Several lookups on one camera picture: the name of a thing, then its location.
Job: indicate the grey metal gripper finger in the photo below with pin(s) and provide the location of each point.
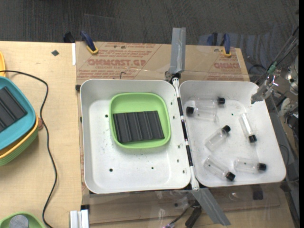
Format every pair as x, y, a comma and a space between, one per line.
264, 85
259, 96

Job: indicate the thin black and white rod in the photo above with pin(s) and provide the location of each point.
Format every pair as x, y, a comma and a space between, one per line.
181, 114

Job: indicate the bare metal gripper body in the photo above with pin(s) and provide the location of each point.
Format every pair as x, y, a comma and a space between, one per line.
282, 84

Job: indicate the black ribbed block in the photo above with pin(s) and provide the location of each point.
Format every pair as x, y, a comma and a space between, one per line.
139, 126
9, 108

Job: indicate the white plastic tray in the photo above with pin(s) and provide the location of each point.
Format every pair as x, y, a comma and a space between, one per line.
237, 148
133, 170

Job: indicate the grey metal cylinder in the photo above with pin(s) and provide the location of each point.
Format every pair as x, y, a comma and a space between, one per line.
19, 222

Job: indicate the yellow plate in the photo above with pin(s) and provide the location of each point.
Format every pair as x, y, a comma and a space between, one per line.
2, 64
28, 142

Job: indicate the brown cardboard board red print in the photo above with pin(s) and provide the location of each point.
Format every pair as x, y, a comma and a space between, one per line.
152, 56

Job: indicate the blue plate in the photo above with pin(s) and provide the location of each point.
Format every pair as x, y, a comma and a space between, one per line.
22, 127

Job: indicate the green plate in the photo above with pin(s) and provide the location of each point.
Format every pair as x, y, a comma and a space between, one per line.
23, 154
140, 102
35, 221

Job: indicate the small black hex key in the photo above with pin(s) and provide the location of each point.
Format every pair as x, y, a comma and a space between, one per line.
122, 73

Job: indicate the clear bottle black cap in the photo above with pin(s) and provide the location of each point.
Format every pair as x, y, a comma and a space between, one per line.
216, 138
245, 125
247, 165
209, 102
217, 167
205, 115

